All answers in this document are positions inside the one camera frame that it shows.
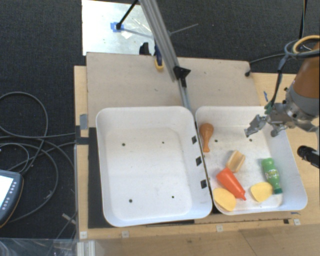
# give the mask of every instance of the green bottle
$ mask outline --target green bottle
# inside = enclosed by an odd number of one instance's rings
[[[279,184],[279,172],[275,167],[274,160],[272,158],[266,158],[262,160],[261,165],[263,167],[264,175],[267,181],[272,185],[273,192],[275,194],[281,194],[282,188]]]

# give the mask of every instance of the metal bracket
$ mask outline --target metal bracket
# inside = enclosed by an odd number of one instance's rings
[[[216,228],[217,232],[223,232],[224,231],[224,227],[222,225],[216,225],[215,228]]]
[[[293,223],[294,223],[295,226],[301,225],[300,219],[298,219],[298,218],[294,218],[293,219]]]
[[[130,237],[130,233],[128,230],[124,230],[121,232],[121,237],[122,238],[129,238]]]
[[[191,72],[190,69],[186,69],[184,67],[175,66],[173,68],[173,72],[175,74],[176,79],[181,80],[181,85],[183,88],[187,88],[186,77]]]

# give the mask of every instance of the wooden table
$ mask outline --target wooden table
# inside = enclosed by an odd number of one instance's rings
[[[274,92],[276,74],[251,74],[260,104],[266,104],[264,92]],[[283,88],[289,87],[294,75],[283,76],[277,98],[284,99]],[[88,113],[87,67],[74,67],[75,122]],[[81,240],[99,241],[105,255],[298,255],[299,250],[318,252],[320,238],[319,170],[302,161],[296,154],[301,145],[316,148],[314,133],[299,128],[287,130],[287,136],[304,184],[308,204],[298,212],[266,212],[227,216],[210,215],[189,225],[133,226],[124,228],[88,228],[88,145],[76,146],[76,179],[78,203],[78,232]],[[81,137],[88,130],[80,131]]]

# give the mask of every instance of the wooden board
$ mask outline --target wooden board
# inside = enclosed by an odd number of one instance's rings
[[[86,100],[87,84],[85,79],[86,67],[75,67],[75,116],[76,123],[80,114],[86,112],[84,103]],[[275,74],[252,74],[256,83],[256,91],[260,102],[264,105],[264,91],[272,96],[276,80]],[[282,87],[289,87],[294,75],[283,77]],[[284,91],[280,91],[278,99],[284,98]],[[270,212],[239,216],[219,215],[209,216],[208,219],[197,220],[197,224],[182,226],[136,226],[130,228],[96,228],[88,229],[88,147],[86,145],[77,146],[77,166],[78,166],[78,205],[79,205],[79,231],[86,232],[88,239],[121,238],[122,231],[129,231],[130,237],[156,237],[156,236],[175,236],[178,234],[201,234],[217,231],[217,225],[223,225],[225,231],[238,231],[242,229],[284,227],[283,219],[296,218],[302,225],[319,224],[319,170],[312,167],[309,163],[301,161],[295,150],[300,145],[316,146],[315,135],[306,133],[298,128],[287,131],[291,148],[294,152],[298,169],[301,173],[307,195],[307,207],[297,213],[290,212]],[[293,221],[289,221],[289,226],[293,226]]]
[[[110,107],[181,106],[178,82],[166,67],[158,71],[154,57],[110,53],[86,56],[88,125],[96,126],[96,116]],[[178,58],[190,69],[187,88],[193,114],[204,105],[258,106],[259,100],[246,61]]]
[[[97,256],[319,255],[320,224],[96,241]]]

